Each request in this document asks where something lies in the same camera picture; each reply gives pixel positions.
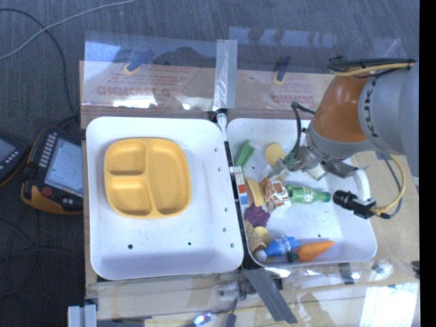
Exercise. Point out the green plastic bottle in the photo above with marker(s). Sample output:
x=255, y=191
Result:
x=304, y=193

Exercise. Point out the white carton red blue print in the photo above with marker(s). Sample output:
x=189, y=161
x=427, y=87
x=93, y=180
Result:
x=240, y=186

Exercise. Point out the tan waffle cone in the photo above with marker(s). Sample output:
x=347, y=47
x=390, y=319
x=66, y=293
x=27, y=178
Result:
x=253, y=238

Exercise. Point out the orange toy carrot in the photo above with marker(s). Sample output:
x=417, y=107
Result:
x=311, y=250

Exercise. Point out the white plastic tray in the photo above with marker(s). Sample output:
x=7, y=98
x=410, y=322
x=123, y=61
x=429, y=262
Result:
x=316, y=223
x=163, y=250

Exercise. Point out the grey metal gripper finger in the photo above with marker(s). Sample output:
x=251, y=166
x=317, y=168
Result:
x=280, y=166

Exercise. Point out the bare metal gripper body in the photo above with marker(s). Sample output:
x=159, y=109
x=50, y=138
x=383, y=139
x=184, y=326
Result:
x=301, y=158

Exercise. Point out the small yellow biscuit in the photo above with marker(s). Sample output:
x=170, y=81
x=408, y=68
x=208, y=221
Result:
x=264, y=233

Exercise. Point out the green toy vegetable stalk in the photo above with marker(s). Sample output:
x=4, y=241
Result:
x=244, y=153

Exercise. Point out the orange and white carton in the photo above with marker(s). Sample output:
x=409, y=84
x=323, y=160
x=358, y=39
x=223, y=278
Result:
x=275, y=194

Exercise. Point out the black cylinder on white bracket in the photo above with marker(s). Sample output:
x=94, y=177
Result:
x=354, y=201

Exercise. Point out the yellow divided plate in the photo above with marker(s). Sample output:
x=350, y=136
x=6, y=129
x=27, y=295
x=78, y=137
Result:
x=168, y=175

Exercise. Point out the round yellow biscuit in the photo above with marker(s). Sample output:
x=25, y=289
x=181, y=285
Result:
x=274, y=153

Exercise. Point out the purple toy grapes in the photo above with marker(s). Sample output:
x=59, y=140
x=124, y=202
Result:
x=257, y=216

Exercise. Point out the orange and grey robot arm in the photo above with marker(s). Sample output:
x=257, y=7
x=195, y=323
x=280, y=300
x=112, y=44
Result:
x=344, y=107

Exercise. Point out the brown cardboard board red print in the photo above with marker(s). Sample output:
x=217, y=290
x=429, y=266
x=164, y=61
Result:
x=190, y=83

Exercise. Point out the blue and white bottle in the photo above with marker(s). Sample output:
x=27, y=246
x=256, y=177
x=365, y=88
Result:
x=277, y=247

